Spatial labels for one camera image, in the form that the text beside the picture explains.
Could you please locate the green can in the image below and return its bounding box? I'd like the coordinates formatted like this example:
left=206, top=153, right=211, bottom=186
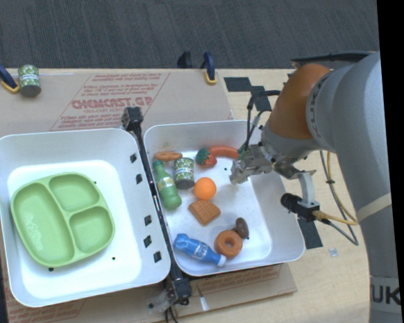
left=172, top=156, right=197, bottom=191
left=16, top=63, right=42, bottom=99

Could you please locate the red strawberry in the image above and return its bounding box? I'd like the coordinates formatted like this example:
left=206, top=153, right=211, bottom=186
left=194, top=147, right=218, bottom=169

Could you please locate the brown waffle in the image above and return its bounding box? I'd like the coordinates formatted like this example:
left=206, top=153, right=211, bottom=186
left=187, top=198, right=222, bottom=228

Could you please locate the brown cardboard board red print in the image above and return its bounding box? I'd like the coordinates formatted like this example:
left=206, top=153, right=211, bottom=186
left=0, top=48, right=301, bottom=323

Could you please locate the orange fruit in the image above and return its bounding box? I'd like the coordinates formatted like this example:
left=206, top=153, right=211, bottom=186
left=192, top=176, right=218, bottom=203

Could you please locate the orange doughnut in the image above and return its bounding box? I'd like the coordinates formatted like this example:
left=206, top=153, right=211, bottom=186
left=212, top=228, right=244, bottom=260

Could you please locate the white plastic tray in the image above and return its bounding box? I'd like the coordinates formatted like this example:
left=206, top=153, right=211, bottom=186
left=142, top=114, right=308, bottom=281
left=0, top=122, right=175, bottom=311

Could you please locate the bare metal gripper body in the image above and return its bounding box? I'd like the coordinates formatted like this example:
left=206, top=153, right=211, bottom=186
left=237, top=140, right=296, bottom=183

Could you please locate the blue bottle white cap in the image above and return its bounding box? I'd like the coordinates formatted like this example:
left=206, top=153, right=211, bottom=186
left=171, top=229, right=228, bottom=271

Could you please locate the black block with thin wires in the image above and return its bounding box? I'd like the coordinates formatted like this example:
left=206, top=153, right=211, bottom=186
left=164, top=275, right=194, bottom=306
left=121, top=105, right=145, bottom=131

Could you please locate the thin black and white rod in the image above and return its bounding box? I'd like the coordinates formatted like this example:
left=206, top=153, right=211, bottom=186
left=131, top=119, right=181, bottom=284

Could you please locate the green divided plate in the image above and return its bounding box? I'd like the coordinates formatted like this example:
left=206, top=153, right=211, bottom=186
left=8, top=169, right=119, bottom=272

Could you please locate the orange sausage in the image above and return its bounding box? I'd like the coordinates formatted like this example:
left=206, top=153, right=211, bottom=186
left=209, top=142, right=241, bottom=162

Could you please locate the black cylinder on white bracket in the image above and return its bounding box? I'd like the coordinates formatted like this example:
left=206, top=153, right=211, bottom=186
left=278, top=168, right=322, bottom=225

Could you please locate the green bottle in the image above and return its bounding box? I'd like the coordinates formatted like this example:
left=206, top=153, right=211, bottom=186
left=152, top=158, right=183, bottom=212

